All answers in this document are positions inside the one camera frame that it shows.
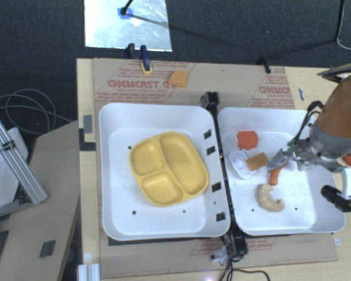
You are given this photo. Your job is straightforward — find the thin black rod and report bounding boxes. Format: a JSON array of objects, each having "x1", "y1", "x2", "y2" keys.
[{"x1": 211, "y1": 105, "x2": 238, "y2": 239}]

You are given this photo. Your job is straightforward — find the black cylinder on white bracket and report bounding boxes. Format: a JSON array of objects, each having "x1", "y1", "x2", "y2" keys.
[{"x1": 321, "y1": 167, "x2": 351, "y2": 213}]

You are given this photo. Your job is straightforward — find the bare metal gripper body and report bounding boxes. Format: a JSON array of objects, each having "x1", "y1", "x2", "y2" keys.
[{"x1": 289, "y1": 139, "x2": 345, "y2": 174}]

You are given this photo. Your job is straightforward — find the orange toy food chunk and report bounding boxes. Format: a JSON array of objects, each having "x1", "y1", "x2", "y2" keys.
[{"x1": 236, "y1": 131, "x2": 259, "y2": 151}]

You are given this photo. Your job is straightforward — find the beige croissant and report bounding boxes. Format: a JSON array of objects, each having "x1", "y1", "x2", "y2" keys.
[{"x1": 257, "y1": 183, "x2": 285, "y2": 213}]

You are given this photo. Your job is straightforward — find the orange sausage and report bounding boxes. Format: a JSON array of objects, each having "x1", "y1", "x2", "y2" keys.
[{"x1": 269, "y1": 167, "x2": 282, "y2": 186}]

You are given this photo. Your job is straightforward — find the tan square biscuit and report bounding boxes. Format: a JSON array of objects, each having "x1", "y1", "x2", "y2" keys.
[{"x1": 245, "y1": 152, "x2": 270, "y2": 171}]

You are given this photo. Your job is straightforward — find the white plastic bottle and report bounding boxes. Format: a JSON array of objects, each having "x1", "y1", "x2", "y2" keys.
[{"x1": 228, "y1": 150, "x2": 257, "y2": 180}]

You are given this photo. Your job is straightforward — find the orange waffle biscuit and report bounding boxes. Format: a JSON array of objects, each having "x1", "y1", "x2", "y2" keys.
[{"x1": 167, "y1": 70, "x2": 190, "y2": 89}]

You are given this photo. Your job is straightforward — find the white plastic tray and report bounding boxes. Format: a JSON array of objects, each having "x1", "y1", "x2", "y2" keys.
[
  {"x1": 98, "y1": 102, "x2": 231, "y2": 242},
  {"x1": 217, "y1": 107, "x2": 346, "y2": 236}
]

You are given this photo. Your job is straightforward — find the yellow divided plate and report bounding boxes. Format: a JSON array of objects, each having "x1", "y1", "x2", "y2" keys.
[{"x1": 129, "y1": 132, "x2": 210, "y2": 207}]

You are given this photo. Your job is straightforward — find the brown cardboard board, red print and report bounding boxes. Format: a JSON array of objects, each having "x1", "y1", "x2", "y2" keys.
[{"x1": 92, "y1": 57, "x2": 339, "y2": 279}]

